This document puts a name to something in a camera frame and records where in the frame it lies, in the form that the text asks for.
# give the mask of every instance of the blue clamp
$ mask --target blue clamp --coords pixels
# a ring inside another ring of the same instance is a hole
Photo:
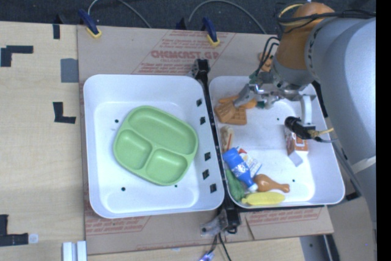
[[[220,44],[220,40],[217,38],[216,29],[211,20],[208,17],[202,18],[202,30],[206,29],[208,31],[208,35],[206,36],[212,46],[217,46]]]
[[[93,38],[97,39],[102,35],[102,32],[97,28],[97,25],[86,11],[79,9],[78,15],[83,20],[84,24],[87,25],[86,30]]]

